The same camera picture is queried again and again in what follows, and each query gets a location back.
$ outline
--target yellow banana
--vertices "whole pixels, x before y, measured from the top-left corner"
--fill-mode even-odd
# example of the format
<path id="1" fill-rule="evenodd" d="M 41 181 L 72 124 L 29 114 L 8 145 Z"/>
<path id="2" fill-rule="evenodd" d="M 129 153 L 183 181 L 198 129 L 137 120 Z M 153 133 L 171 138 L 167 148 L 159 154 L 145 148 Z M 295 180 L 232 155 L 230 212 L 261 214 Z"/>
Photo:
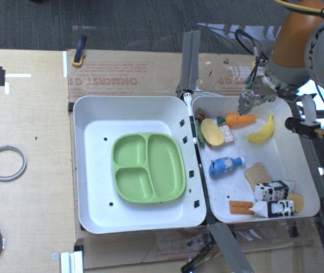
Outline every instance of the yellow banana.
<path id="1" fill-rule="evenodd" d="M 261 143 L 268 139 L 274 131 L 274 123 L 273 123 L 273 113 L 269 113 L 268 120 L 265 122 L 264 126 L 260 131 L 256 133 L 249 134 L 247 136 L 248 141 L 252 143 Z"/>

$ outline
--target dark floor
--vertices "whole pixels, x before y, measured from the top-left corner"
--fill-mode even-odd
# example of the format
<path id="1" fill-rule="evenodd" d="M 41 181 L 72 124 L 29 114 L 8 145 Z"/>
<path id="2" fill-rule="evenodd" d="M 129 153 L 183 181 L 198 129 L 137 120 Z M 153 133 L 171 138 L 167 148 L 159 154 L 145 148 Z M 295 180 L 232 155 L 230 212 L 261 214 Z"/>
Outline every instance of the dark floor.
<path id="1" fill-rule="evenodd" d="M 65 50 L 86 34 L 89 49 L 181 52 L 183 33 L 201 29 L 200 52 L 245 54 L 232 31 L 268 51 L 287 14 L 272 0 L 0 0 L 0 48 Z"/>

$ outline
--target orange carrot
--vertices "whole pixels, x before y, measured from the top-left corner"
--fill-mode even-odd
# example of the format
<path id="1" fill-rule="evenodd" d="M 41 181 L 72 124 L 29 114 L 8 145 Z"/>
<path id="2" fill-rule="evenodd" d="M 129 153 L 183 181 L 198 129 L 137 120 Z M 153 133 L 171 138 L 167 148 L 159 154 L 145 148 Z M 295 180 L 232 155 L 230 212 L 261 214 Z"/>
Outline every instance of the orange carrot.
<path id="1" fill-rule="evenodd" d="M 257 118 L 254 115 L 238 115 L 238 113 L 229 113 L 225 117 L 225 122 L 228 126 L 238 126 L 254 122 L 256 119 Z"/>

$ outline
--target metal ring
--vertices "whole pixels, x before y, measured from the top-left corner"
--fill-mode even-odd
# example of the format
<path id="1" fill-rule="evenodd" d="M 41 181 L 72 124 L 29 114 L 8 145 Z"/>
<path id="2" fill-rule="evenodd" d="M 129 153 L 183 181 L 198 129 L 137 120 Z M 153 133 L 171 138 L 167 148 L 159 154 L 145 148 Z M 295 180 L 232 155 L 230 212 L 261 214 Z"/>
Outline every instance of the metal ring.
<path id="1" fill-rule="evenodd" d="M 17 173 L 15 173 L 11 176 L 8 176 L 8 177 L 0 176 L 0 181 L 12 181 L 12 180 L 18 178 L 25 171 L 25 168 L 26 168 L 26 157 L 25 157 L 24 152 L 20 148 L 18 148 L 16 146 L 11 146 L 9 144 L 7 144 L 5 146 L 0 146 L 0 152 L 8 151 L 8 150 L 17 152 L 23 159 L 23 165 Z"/>

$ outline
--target green plate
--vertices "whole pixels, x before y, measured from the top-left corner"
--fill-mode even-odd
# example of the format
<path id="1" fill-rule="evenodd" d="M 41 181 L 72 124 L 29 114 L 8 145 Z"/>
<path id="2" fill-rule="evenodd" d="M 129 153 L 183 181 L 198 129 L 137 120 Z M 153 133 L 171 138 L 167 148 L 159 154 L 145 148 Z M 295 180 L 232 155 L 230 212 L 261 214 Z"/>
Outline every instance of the green plate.
<path id="1" fill-rule="evenodd" d="M 179 197 L 186 178 L 177 142 L 161 133 L 123 135 L 112 147 L 118 194 L 130 202 L 165 202 Z"/>

